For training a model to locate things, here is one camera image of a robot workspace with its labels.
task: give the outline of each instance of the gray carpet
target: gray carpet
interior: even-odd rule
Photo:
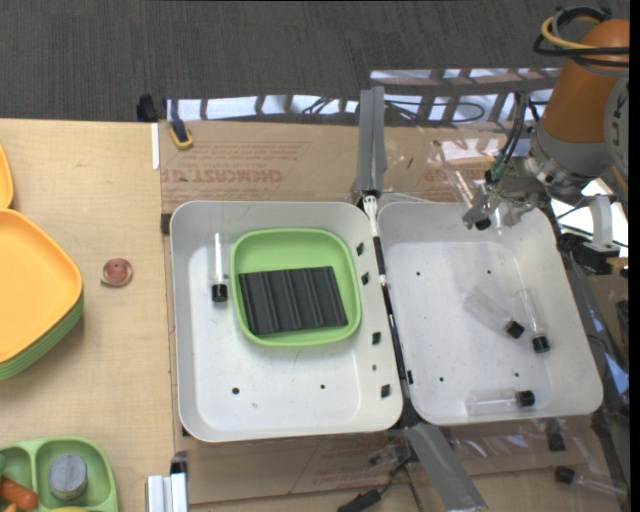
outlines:
[[[0,0],[0,117],[133,121],[160,99],[357,97],[375,69],[557,67],[533,53],[558,5],[630,0]]]

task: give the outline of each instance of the toy carrot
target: toy carrot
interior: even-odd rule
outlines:
[[[31,510],[38,505],[38,495],[35,492],[6,476],[0,479],[0,498],[15,503],[22,510]]]

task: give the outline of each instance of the green plate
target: green plate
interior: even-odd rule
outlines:
[[[78,323],[84,309],[84,293],[69,312],[49,329],[38,341],[18,355],[0,363],[0,380],[8,379],[22,372],[51,350]]]
[[[240,274],[327,266],[332,267],[335,273],[347,317],[346,325],[264,335],[256,335],[249,330],[240,292]],[[256,343],[275,347],[334,343],[348,338],[360,323],[360,294],[351,254],[345,243],[329,231],[283,228],[246,233],[231,251],[231,278],[240,326],[245,335]]]
[[[60,501],[49,490],[51,462],[63,453],[75,453],[87,464],[87,489],[71,501]],[[89,512],[118,512],[118,496],[113,471],[102,449],[88,439],[76,436],[45,437],[0,446],[7,458],[3,476],[32,489],[38,495],[35,512],[61,507],[83,507]],[[0,499],[0,510],[9,503]]]

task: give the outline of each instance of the wooden tabletop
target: wooden tabletop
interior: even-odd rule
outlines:
[[[148,476],[167,475],[175,454],[165,241],[160,172],[142,123],[0,120],[12,208],[44,229],[83,277],[80,322],[48,354],[0,381],[0,446],[45,436],[86,437],[106,452],[120,509],[144,510]],[[111,258],[131,262],[123,288],[101,284]],[[587,434],[594,460],[603,454]],[[619,510],[601,495],[559,488],[548,469],[474,477],[493,511]],[[444,510],[428,483],[425,510]],[[193,510],[336,510],[356,492],[199,505]],[[390,488],[377,509],[414,510],[407,485]]]

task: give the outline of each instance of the orange plate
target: orange plate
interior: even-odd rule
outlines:
[[[0,210],[0,363],[36,343],[76,304],[82,276],[42,229]]]
[[[0,208],[9,208],[13,200],[13,183],[9,172],[9,162],[0,144]]]

